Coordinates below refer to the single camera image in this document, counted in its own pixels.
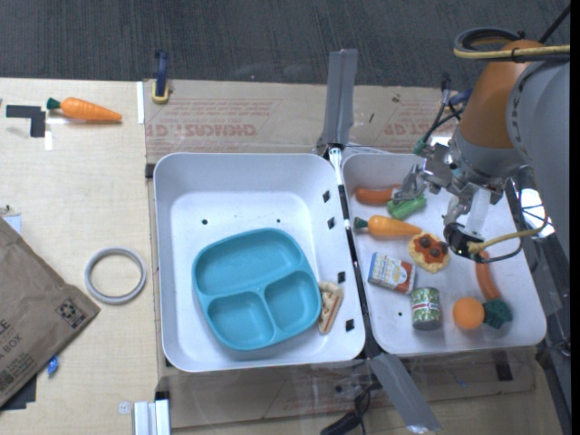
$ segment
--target dark gray carpet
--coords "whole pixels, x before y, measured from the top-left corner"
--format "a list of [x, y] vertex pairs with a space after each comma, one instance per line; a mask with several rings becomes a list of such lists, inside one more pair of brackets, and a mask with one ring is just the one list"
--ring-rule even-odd
[[[136, 81], [169, 53], [174, 79], [326, 83], [328, 53], [360, 52], [357, 84], [463, 89], [477, 26], [538, 39], [570, 0], [0, 0], [0, 76]], [[569, 43], [570, 18], [548, 39]]]

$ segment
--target pizza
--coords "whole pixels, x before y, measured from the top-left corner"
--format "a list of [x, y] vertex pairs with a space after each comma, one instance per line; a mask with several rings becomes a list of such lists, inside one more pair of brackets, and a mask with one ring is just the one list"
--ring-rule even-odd
[[432, 274], [439, 272], [450, 261], [449, 246], [429, 232], [421, 232], [413, 237], [408, 248], [417, 266]]
[[318, 317], [318, 330], [322, 334], [328, 334], [333, 327], [344, 293], [343, 289], [333, 282], [319, 282], [318, 288], [322, 299], [322, 308]]

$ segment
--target yellow cable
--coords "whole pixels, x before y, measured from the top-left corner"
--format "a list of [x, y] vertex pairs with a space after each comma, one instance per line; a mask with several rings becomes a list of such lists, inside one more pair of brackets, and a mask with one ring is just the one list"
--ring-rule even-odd
[[487, 59], [487, 58], [512, 58], [515, 56], [539, 56], [547, 54], [570, 53], [570, 45], [553, 45], [548, 47], [516, 48], [512, 50], [497, 50], [492, 52], [463, 51], [454, 48], [453, 52], [459, 58]]
[[472, 255], [477, 255], [481, 253], [483, 250], [485, 250], [487, 247], [495, 245], [496, 243], [499, 242], [503, 242], [505, 240], [509, 240], [510, 238], [534, 236], [535, 234], [539, 234], [542, 230], [544, 230], [544, 228], [546, 228], [547, 222], [548, 215], [546, 213], [544, 217], [544, 223], [538, 228], [522, 230], [520, 232], [514, 232], [513, 234], [506, 234], [504, 236], [492, 238], [487, 242], [468, 242], [468, 250]]

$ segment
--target white ring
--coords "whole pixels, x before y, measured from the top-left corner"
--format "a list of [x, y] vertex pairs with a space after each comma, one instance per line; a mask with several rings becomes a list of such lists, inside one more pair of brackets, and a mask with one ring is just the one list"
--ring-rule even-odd
[[[135, 261], [137, 266], [139, 266], [141, 275], [139, 283], [126, 295], [121, 296], [105, 295], [99, 292], [99, 290], [97, 290], [95, 286], [92, 284], [91, 280], [92, 269], [101, 259], [111, 255], [126, 256]], [[127, 303], [128, 301], [132, 300], [143, 289], [146, 280], [147, 280], [147, 267], [145, 266], [145, 263], [137, 253], [135, 253], [133, 250], [125, 248], [124, 246], [112, 246], [110, 248], [104, 248], [103, 250], [98, 251], [92, 256], [92, 258], [87, 263], [87, 266], [84, 268], [84, 282], [87, 285], [87, 288], [89, 289], [89, 293], [96, 299], [109, 305], [122, 305], [123, 303]]]

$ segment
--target white tray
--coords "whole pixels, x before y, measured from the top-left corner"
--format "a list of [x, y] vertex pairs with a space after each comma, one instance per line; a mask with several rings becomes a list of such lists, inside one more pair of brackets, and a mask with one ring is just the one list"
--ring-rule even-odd
[[[175, 367], [207, 372], [335, 363], [361, 352], [360, 300], [330, 163], [302, 153], [176, 153], [159, 161], [153, 180], [161, 335], [164, 353]], [[315, 324], [284, 342], [236, 351], [211, 332], [193, 291], [191, 267], [207, 245], [265, 227], [284, 230], [296, 240], [317, 280], [336, 282], [344, 273], [344, 300], [329, 334], [320, 334]], [[350, 320], [354, 328], [348, 330]]]
[[[367, 153], [345, 159], [343, 179], [351, 218], [368, 218], [373, 214], [389, 216], [386, 207], [370, 207], [359, 203], [354, 197], [354, 190], [357, 187], [378, 189], [401, 184], [414, 163], [422, 164], [422, 159], [415, 155]], [[425, 196], [426, 208], [410, 215], [405, 221], [444, 239], [442, 215], [447, 212], [450, 194], [446, 190], [442, 190], [439, 195], [426, 191]], [[465, 221], [465, 217], [459, 219], [463, 224]], [[482, 235], [490, 239], [515, 231], [508, 202], [503, 197], [497, 205], [489, 208]], [[388, 353], [413, 356], [528, 346], [539, 343], [546, 335], [546, 317], [523, 252], [490, 265], [502, 298], [513, 314], [513, 321], [504, 323], [499, 330], [483, 324], [476, 330], [465, 332], [453, 322], [452, 308], [457, 299], [475, 296], [485, 301], [479, 290], [472, 261], [451, 253], [449, 264], [437, 274], [418, 267], [415, 286], [434, 286], [440, 290], [443, 326], [436, 331], [417, 331], [411, 324], [411, 299], [408, 295], [366, 282], [374, 252], [412, 262], [407, 250], [409, 239], [378, 240], [368, 233], [355, 231], [354, 240], [374, 338]], [[491, 246], [488, 252], [491, 256], [499, 256], [514, 251], [517, 245], [517, 239], [512, 239]]]

